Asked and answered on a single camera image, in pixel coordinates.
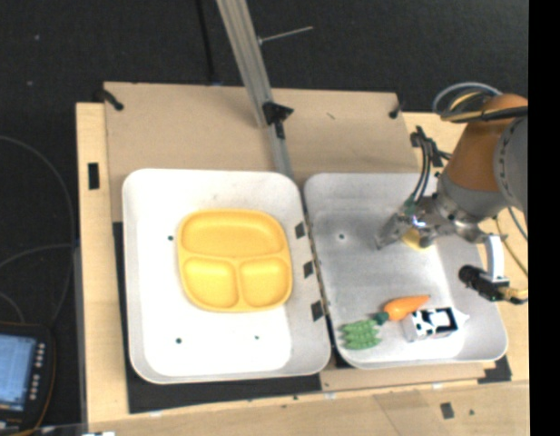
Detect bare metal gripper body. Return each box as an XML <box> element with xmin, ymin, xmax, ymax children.
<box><xmin>397</xmin><ymin>194</ymin><xmax>488</xmax><ymax>244</ymax></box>

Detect pale yellow rounded object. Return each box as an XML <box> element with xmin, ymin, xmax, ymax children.
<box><xmin>401</xmin><ymin>227</ymin><xmax>427</xmax><ymax>251</ymax></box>

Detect white plastic tray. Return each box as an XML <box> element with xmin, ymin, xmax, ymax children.
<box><xmin>302</xmin><ymin>172</ymin><xmax>509</xmax><ymax>371</ymax></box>
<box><xmin>121</xmin><ymin>167</ymin><xmax>333</xmax><ymax>385</ymax></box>

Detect orange carrot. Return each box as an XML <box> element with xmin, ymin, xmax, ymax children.
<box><xmin>373</xmin><ymin>293</ymin><xmax>431</xmax><ymax>327</ymax></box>

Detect black and white milk carton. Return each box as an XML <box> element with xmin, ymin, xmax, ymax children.
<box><xmin>400</xmin><ymin>306</ymin><xmax>471</xmax><ymax>343</ymax></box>

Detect green pea pods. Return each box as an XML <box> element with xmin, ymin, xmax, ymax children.
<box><xmin>337</xmin><ymin>319</ymin><xmax>383</xmax><ymax>352</ymax></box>

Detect yellow divided plate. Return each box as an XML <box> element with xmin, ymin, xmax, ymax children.
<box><xmin>176</xmin><ymin>208</ymin><xmax>294</xmax><ymax>313</ymax></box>

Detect brown cardboard board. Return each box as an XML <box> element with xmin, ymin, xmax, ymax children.
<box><xmin>102</xmin><ymin>81</ymin><xmax>497</xmax><ymax>392</ymax></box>

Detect black cylinder on white bracket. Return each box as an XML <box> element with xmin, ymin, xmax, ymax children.
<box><xmin>457</xmin><ymin>233</ymin><xmax>512</xmax><ymax>303</ymax></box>

